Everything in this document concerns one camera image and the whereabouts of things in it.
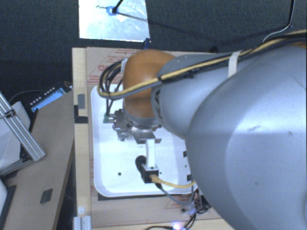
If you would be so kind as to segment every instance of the blue light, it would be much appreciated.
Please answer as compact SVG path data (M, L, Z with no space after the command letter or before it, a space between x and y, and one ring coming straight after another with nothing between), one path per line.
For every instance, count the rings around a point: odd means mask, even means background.
M180 230L181 227L179 226L179 224L176 223L176 224L173 226L173 229L174 229L174 230Z

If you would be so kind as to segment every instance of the cable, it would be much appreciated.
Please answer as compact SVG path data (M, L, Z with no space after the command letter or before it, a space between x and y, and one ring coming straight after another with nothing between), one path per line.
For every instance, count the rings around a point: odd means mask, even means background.
M191 195L190 198L187 201L179 201L176 198L174 198L173 196L171 196L163 187L161 184L159 183L155 183L156 187L159 188L162 192L165 193L166 196L168 196L171 200L173 200L174 202L180 204L180 205L189 205L194 198L194 186L192 186L191 188Z
M118 85L116 86L114 92L117 92L117 91L118 91L118 89L119 89L119 87L120 87L120 85L121 85L122 82L123 82L123 79L121 79L121 80L119 81L119 83L118 83ZM110 111L111 111L111 107L112 107L112 105L113 105L113 102L114 102L114 100L111 101L110 106L108 107L108 113L107 113L107 115L110 114Z
M107 67L103 71L103 73L100 75L99 89L101 89L102 92L106 92L106 93L110 92L111 82L116 77L116 75L120 72L121 63L122 63L122 60L115 62L111 66ZM113 104L113 101L109 105L109 99L106 100L106 115L107 116L110 114L112 104Z
M68 81L64 81L64 84L65 84L65 86L68 87L68 88L70 87L70 85L73 85L71 82L68 82Z
M290 14L289 14L289 20L288 20L288 24L287 26L280 30L280 31L277 31L277 32L273 32L273 33L270 33L269 35L267 35L262 42L264 42L268 37L274 35L274 34L278 34L278 33L281 33L283 31L285 31L286 29L288 29L289 27L291 27L291 22L292 22L292 17L293 17L293 11L294 11L294 5L295 5L295 0L291 0L291 7L290 7Z
M267 42L260 44L258 47L254 49L248 49L248 50L242 51L239 55L240 57L239 60L246 59L248 57L254 56L255 54L266 52L268 49L281 47L281 46L291 44L294 42L305 42L305 41L306 41L306 30L292 32L292 33L286 34L281 37L270 39ZM231 54L223 56L223 57L211 59L208 61L204 61L198 64L194 64L194 65L191 65L191 66L179 69L179 70L175 70L173 72L163 74L159 78L157 77L153 78L151 80L136 84L134 86L131 86L119 92L104 91L104 89L101 88L102 84L100 81L99 85L97 86L97 91L98 91L98 94L103 98L107 98L111 100L122 99L132 94L135 94L137 92L141 92L143 90L159 86L169 80L177 80L178 77L180 76L185 76L187 74L193 75L193 74L199 73L203 70L208 69L208 67L210 67L208 70L220 68L221 67L221 65L219 65L220 63L225 63L224 67L226 67L228 66L227 61L229 60L230 56Z
M173 183L170 183L170 182L163 181L155 174L151 174L149 177L150 177L150 179L152 180L153 183L165 184L165 185L176 187L176 188L188 188L188 187L191 187L195 184L195 180L193 180L191 183L189 183L187 185L177 185L177 184L173 184Z
M184 227L181 228L181 230L189 230L189 229L191 229L191 227L195 223L195 220L196 220L196 213L193 216L191 216L191 218L184 225ZM151 226L151 227L146 228L146 230L151 230L151 229L154 229L154 228L162 228L162 229L174 230L174 228L170 227L170 226Z
M196 220L196 213L190 218L190 220L187 222L187 224L183 227L183 229L190 229Z
M22 91L22 92L20 92L20 93L15 94L15 95L9 100L9 103L11 103L13 99L15 99L17 96L19 96L19 95L21 95L21 94L36 93L36 92L42 92L42 90L26 90L26 91Z
M173 230L173 227L170 226L151 226L149 228L146 228L146 230L154 229L154 228L162 228L162 229L168 229L168 230Z

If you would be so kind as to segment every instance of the white zip tie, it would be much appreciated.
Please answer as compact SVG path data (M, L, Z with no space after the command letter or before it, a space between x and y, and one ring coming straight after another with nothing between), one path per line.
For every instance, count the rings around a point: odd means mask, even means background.
M128 58L124 58L123 61L121 62L121 68L120 68L121 73L124 73L127 61L128 61Z
M236 74L237 65L238 65L238 58L239 58L239 55L240 55L241 52L242 52L242 50L236 51L236 52L232 53L231 57L229 58L229 61L228 61L228 78L230 78L231 76Z

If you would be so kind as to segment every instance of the wooden board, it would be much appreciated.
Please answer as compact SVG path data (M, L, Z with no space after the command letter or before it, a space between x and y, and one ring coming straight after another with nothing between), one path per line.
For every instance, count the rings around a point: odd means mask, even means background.
M39 110L32 135L46 156L5 181L17 185L4 226L12 229L56 229L63 202L73 145L73 93L69 92ZM44 191L51 200L41 204Z

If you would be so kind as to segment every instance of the dark carpeted wall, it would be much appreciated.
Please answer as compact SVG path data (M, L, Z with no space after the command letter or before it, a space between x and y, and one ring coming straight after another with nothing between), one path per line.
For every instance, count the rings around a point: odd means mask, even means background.
M250 48L287 24L290 2L146 0L151 48L209 51L215 46L220 52ZM306 11L307 0L296 0L288 32L306 28ZM142 46L80 39L78 19L78 0L0 0L0 91L7 99L71 81L72 47Z

